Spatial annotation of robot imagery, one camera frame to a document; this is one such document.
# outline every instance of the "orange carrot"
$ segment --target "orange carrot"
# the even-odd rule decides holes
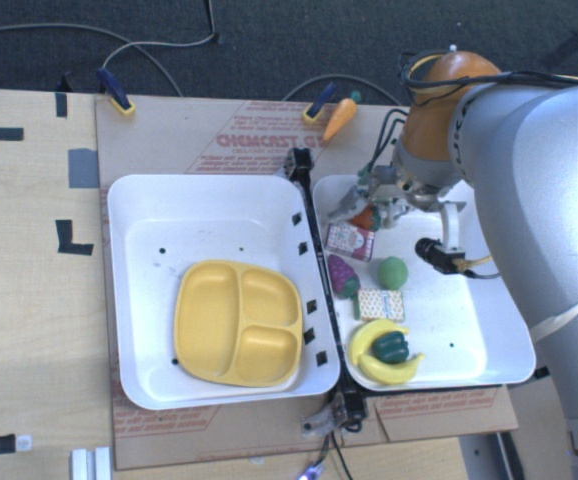
[[[331,138],[338,133],[342,128],[356,115],[358,110],[358,103],[360,102],[360,93],[353,91],[348,98],[340,100],[336,108],[333,109],[323,139],[329,142]]]

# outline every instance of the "white tray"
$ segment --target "white tray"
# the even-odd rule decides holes
[[[120,378],[129,399],[160,410],[317,395],[333,387],[340,362],[297,187],[278,176],[131,175],[111,186],[108,206]],[[298,289],[306,339],[298,369],[284,383],[212,383],[174,364],[180,281],[207,259],[273,269]]]
[[[314,205],[323,241],[328,215],[356,182],[356,176],[328,176],[314,187]],[[465,183],[446,197],[465,201],[460,212],[461,243],[468,259],[488,255],[476,217],[473,191]],[[416,376],[410,382],[384,386],[368,379],[346,356],[354,330],[361,322],[353,318],[350,300],[334,302],[345,359],[351,375],[372,391],[398,391],[455,388],[479,385],[513,384],[529,378],[535,369],[535,354],[527,326],[500,278],[472,280],[460,275],[443,275],[420,259],[414,250],[418,239],[442,239],[438,213],[413,211],[401,217],[395,227],[376,233],[373,258],[369,262],[345,258],[360,277],[364,288],[380,288],[376,269],[388,256],[402,258],[409,278],[401,288],[405,321],[409,327],[409,350],[423,352]],[[493,273],[488,263],[475,267],[480,273]]]

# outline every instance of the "black fabric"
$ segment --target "black fabric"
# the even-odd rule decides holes
[[[404,52],[451,44],[503,71],[578,76],[578,0],[212,0],[218,43],[148,47],[186,96],[271,99],[328,73],[369,79],[407,100],[398,79]],[[205,0],[0,0],[0,26],[68,22],[131,40],[192,42],[210,30]],[[95,71],[122,43],[83,30],[0,33],[0,88],[54,91],[69,73],[76,92],[97,92]],[[175,95],[135,50],[107,66],[128,93]],[[315,84],[294,99],[312,100]],[[359,89],[367,103],[387,103]]]

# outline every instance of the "cardboard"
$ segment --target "cardboard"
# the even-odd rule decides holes
[[[325,144],[333,105],[315,125],[301,119],[305,103],[133,96],[123,116],[96,98],[100,203],[112,375],[115,466],[118,470],[318,450],[300,420],[326,396],[148,411],[133,405],[118,374],[113,272],[106,195],[129,174],[274,174],[291,148],[309,148],[313,184],[330,174],[357,172],[373,154],[387,107],[361,105],[354,120]],[[391,149],[383,153],[388,163]],[[359,433],[344,446],[487,433],[517,428],[506,387],[371,396]]]

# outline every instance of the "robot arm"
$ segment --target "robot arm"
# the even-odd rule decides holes
[[[363,194],[443,211],[457,182],[473,188],[491,256],[554,380],[578,479],[578,83],[531,83],[468,52],[432,59],[411,85],[392,164],[372,166]],[[442,260],[443,245],[417,250]]]

